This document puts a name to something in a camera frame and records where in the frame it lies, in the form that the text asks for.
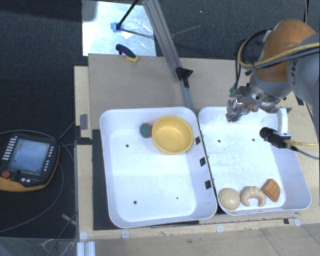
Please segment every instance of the screen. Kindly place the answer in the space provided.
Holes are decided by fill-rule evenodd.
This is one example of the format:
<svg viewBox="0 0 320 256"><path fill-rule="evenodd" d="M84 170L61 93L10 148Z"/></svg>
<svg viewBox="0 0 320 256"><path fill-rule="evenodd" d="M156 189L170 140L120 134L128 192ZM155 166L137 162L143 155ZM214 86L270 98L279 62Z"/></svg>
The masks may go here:
<svg viewBox="0 0 320 256"><path fill-rule="evenodd" d="M9 169L40 175L50 144L20 138L13 152Z"/></svg>

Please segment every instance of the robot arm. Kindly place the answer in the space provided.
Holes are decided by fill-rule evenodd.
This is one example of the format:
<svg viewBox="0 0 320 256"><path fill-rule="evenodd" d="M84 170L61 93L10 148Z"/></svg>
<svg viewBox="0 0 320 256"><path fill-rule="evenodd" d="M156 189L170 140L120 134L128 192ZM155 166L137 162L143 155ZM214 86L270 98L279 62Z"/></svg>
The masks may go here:
<svg viewBox="0 0 320 256"><path fill-rule="evenodd" d="M276 113L276 106L291 91L312 105L313 124L319 141L319 33L296 19L278 23L264 41L257 63L238 61L252 70L250 82L237 88L228 101L226 118L236 122L241 116L262 109Z"/></svg>

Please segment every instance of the wooden table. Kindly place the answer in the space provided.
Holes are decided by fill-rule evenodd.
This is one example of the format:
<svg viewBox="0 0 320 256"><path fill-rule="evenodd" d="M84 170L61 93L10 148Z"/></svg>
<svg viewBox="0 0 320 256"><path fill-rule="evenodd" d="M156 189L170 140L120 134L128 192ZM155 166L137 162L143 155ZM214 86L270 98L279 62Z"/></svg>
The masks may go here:
<svg viewBox="0 0 320 256"><path fill-rule="evenodd" d="M189 84L196 114L204 107L227 105L229 89L235 81L234 61L182 58L181 62L184 68L194 70ZM239 83L248 81L243 74ZM99 118L108 109L184 105L180 83L174 80L162 57L140 57L132 63L121 55L90 54L88 67L74 68L74 88L76 125L81 124L80 116L87 117L87 127L81 129L81 137L87 138L92 137L92 129L99 129ZM299 106L293 94L281 106L293 107L288 114L293 140L317 140L306 107ZM319 156L319 147L301 149ZM298 160L312 197L306 210L242 216L216 214L200 220L198 225L132 228L128 230L129 239L122 239L123 229L93 230L92 146L77 145L76 156L80 240L97 241L96 250L104 255L171 255L173 248L176 255L258 255L261 249L266 250L266 255L299 255L300 250L307 249L313 255L320 249L319 161L304 155L299 154ZM294 220L299 220L301 226L296 226ZM293 241L298 249L283 246Z"/></svg>

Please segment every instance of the white tray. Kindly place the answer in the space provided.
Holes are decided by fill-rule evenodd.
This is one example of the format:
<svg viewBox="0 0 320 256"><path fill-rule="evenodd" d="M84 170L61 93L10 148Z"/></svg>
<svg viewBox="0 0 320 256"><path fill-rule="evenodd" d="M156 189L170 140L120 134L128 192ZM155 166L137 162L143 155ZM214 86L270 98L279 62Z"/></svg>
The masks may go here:
<svg viewBox="0 0 320 256"><path fill-rule="evenodd" d="M161 153L152 138L140 135L142 123L153 125L163 116L177 116L189 123L194 141L187 152ZM190 109L112 109L102 114L100 131L109 216L116 226L194 221L215 214L218 205L209 166L198 120Z"/></svg>
<svg viewBox="0 0 320 256"><path fill-rule="evenodd" d="M225 107L206 107L198 116L217 195L223 188L240 194L246 186L261 188L267 179L274 179L280 197L277 202L267 197L263 207L249 199L250 207L241 203L236 210L221 208L230 215L244 215L309 207L311 195L296 153L276 148L259 135L263 127L277 130L277 114L259 110L228 122L226 112Z"/></svg>

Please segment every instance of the yellow cable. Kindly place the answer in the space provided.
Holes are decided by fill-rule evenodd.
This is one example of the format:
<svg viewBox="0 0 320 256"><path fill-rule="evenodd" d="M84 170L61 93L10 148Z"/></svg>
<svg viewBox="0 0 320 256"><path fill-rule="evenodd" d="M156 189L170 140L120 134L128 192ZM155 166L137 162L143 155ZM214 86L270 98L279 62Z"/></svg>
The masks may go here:
<svg viewBox="0 0 320 256"><path fill-rule="evenodd" d="M253 68L254 66L260 66L260 65L263 65L263 64L266 64L266 63L269 63L269 62L272 62L272 61L275 61L275 60L279 60L283 57L286 57L288 55L291 55L293 53L296 53L296 52L299 52L299 51L302 51L302 50L306 50L306 49L310 49L310 48L315 48L315 47L320 47L320 43L319 42L315 42L315 43L309 43L309 44L306 44L306 45L302 45L302 46L298 46L298 47L295 47L295 48L292 48L290 50L286 50L276 56L273 56L271 58L267 58L265 60L262 60L262 61L258 61L254 64L251 64L251 63L245 63L241 60L241 53L242 53L242 50L245 46L245 44L247 43L249 39L247 39L240 47L239 49L239 52L238 52L238 55L237 55L237 60L238 60L238 63L243 67L243 68Z"/></svg>
<svg viewBox="0 0 320 256"><path fill-rule="evenodd" d="M297 141L290 140L290 139L285 139L283 142L289 146L318 146L319 145L318 142L315 142L315 143L297 142Z"/></svg>

